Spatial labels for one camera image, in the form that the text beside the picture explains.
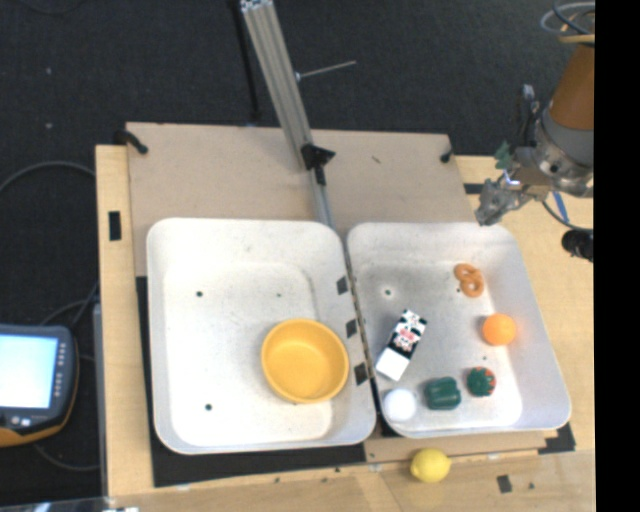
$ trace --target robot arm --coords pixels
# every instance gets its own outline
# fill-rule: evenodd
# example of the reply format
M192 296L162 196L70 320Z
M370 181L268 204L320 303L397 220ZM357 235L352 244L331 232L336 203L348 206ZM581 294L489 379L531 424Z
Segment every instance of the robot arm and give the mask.
M585 23L586 19L587 27L564 15L567 9L576 8L582 10L574 20L579 17ZM595 3L554 5L541 21L543 26L550 15L559 16L564 23L553 32L564 42L578 45L547 105L542 107L533 88L524 86L521 140L518 145L503 146L496 154L496 167L502 168L502 175L484 183L475 212L481 225L500 222L505 213L531 199L546 205L550 192L593 197ZM567 35L569 31L578 33Z

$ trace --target yellow bowl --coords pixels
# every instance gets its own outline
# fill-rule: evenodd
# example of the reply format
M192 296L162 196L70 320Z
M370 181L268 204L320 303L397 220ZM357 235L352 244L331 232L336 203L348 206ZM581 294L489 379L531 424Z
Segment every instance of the yellow bowl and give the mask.
M306 318L276 325L262 344L262 369L282 398L300 404L330 400L347 382L349 356L327 326Z

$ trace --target yellow ball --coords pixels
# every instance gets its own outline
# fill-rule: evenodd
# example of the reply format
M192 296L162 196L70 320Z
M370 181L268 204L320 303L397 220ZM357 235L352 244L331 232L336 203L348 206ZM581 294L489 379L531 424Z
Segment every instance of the yellow ball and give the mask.
M418 480L436 483L444 479L451 469L451 459L437 448L424 448L413 456L411 474Z

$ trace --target wooden table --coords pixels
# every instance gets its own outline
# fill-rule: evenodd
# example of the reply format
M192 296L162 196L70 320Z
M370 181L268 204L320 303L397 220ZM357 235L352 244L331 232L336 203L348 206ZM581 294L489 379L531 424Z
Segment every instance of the wooden table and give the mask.
M562 249L560 239L566 228L537 204L507 215L503 226L518 240L569 389L575 451L538 455L537 449L554 432L463 436L429 442L374 434L365 443L368 454L365 464L154 487L135 276L144 272L139 248L145 229L156 216L166 215L167 210L166 204L153 201L141 206L144 199L140 194L149 188L148 184L147 188L141 187L135 180L153 171L158 183L162 176L178 170L185 179L198 180L202 166L196 163L204 162L202 165L206 167L210 162L240 180L228 186L240 186L242 171L246 172L246 165L255 160L254 152L262 155L263 170L266 165L268 172L281 172L284 176L286 171L282 179L294 196L296 191L306 190L306 178L299 172L297 175L289 172L295 166L284 139L280 143L278 130L140 123L128 128L143 143L150 143L154 159L145 161L144 156L123 146L96 148L107 490L113 506L138 506L142 510L211 510L212 506L222 510L246 510L253 506L261 510L297 510L304 506L314 511L411 511L441 506L443 510L455 511L520 510L535 504L540 510L592 509L595 503L593 265L571 258ZM255 144L255 137L263 144ZM397 194L390 199L398 204L412 204L411 194L421 191L424 199L424 190L430 190L426 192L424 207L416 209L409 221L472 221L478 198L464 194L463 182L481 183L486 177L497 175L493 159L487 157L455 157L443 167L438 156L446 151L448 138L442 135L318 131L314 137L318 145L335 150L338 155L328 165L327 177L329 184L340 185L328 191L332 210L339 219L336 222L339 232L375 215L375 201L365 201L375 195L375 190L365 193L348 186L350 179L360 180L365 169L368 173L379 173L378 176L384 175L385 165L394 172L406 172L407 176L416 168L421 170L420 179L424 183L407 187L408 195ZM196 162L195 171L185 168L189 167L185 162ZM377 184L371 186L380 187L380 191L388 188L384 180L373 181ZM258 183L262 189L274 185L270 180ZM266 208L262 213L249 211L246 215L251 218L270 215L268 198L269 194L265 194L263 202L254 204L258 210ZM176 201L175 208L179 209L183 202ZM202 215L218 216L216 201L212 203L213 211L205 209ZM566 204L574 224L591 225L592 201L568 198ZM305 210L304 205L300 208L302 213L298 217L313 215L311 208ZM113 219L110 213L114 212L119 215L119 237L110 229L109 219ZM242 212L246 210L233 210L230 215ZM422 484L409 475L408 460L421 446L438 446L452 456L451 473L440 484ZM511 485L510 492L503 492L505 483Z

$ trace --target black backdrop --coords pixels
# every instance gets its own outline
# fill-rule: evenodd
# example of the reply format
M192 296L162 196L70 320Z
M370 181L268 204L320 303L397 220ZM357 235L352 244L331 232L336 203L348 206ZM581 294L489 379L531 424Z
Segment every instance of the black backdrop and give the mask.
M490 155L515 130L521 86L548 98L572 48L538 25L550 0L279 0L312 128L446 133ZM261 116L276 126L253 50ZM250 90L226 0L0 0L0 183L45 161L94 167L127 121L246 124ZM63 166L0 191L0 323L34 324L83 299L98 277L95 188ZM57 320L69 323L77 310ZM90 316L76 329L81 390L70 424L40 443L98 461ZM0 449L0 506L101 492L31 446Z

